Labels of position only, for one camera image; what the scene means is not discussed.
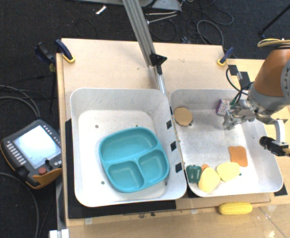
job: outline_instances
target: red button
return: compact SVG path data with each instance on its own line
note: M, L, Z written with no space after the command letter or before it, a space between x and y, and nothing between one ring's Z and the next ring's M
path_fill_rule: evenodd
M47 169L45 167L41 167L41 168L39 168L38 172L39 172L39 175L42 176L47 172Z

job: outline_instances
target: wooden table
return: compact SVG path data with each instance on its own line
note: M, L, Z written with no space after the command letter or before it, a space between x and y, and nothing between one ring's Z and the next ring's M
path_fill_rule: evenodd
M288 195L274 196L273 193L258 193L211 198L184 196L176 200L177 209L172 211L69 219L65 122L71 118L70 95L72 91L81 87L148 89L157 88L157 86L153 69L146 67L137 42L82 39L62 39L62 41L76 59L73 64L69 64L60 54L57 54L65 224L71 237L117 237L115 232L118 230L120 237L130 237L129 235L135 232L138 237L147 237L147 230L153 228L153 225L161 225L161 236L158 237L167 235L176 237L193 231L192 225L197 218L197 215L193 215L194 213L199 213L200 217L213 213L216 214L217 221L219 221L223 215L218 214L217 209L224 202L245 201L252 203L254 208L290 204L290 158L279 157L277 161ZM176 89L231 89L225 77L227 66L220 67L216 64L218 58L223 56L221 46L166 43L155 43L154 46L157 54L168 58L162 65L168 98ZM229 59L228 63L237 65L240 71L247 71L250 80L254 80L263 60ZM276 113L274 118L289 119L286 123L286 141L290 145L290 109L284 108ZM266 126L266 131L269 137L275 137L274 126ZM155 221L146 224L140 222L140 220L148 218L155 219ZM170 232L166 221L171 220L175 223L174 225L177 225L179 220L182 227Z

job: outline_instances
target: black carpet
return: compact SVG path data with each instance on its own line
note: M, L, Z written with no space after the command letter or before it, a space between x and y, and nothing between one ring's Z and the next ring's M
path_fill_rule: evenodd
M290 0L194 0L183 4L182 14L151 23L149 27L155 42L181 43L186 37L194 44L223 45L225 50L234 47L236 58L265 59L269 51L256 47L261 40L258 32L289 4ZM122 6L108 5L96 15L101 7L96 3L64 0L0 0L0 86L25 90L38 105L41 118L57 130L56 98L54 110L49 112L52 73L35 56L34 48L43 42L54 53L54 41L62 37L136 40ZM151 15L147 19L157 17L162 16ZM265 37L290 39L290 9L265 31ZM19 93L0 87L0 96L4 95L19 96ZM34 119L31 109L23 103L0 101L0 141ZM0 172L14 175L1 153ZM57 229L55 184L31 192L38 202L40 237L48 237L49 230ZM26 188L0 175L0 238L34 237L35 208Z

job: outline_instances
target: round tan object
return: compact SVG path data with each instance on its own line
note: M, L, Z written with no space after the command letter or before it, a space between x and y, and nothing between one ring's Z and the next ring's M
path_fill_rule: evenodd
M193 114L187 108L176 108L175 121L182 126L188 126L193 121Z

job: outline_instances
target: teal plate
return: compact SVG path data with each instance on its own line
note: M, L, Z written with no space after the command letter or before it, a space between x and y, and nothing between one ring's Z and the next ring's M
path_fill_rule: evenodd
M105 137L99 146L99 156L111 184L123 193L153 186L169 173L169 162L161 143L144 127Z

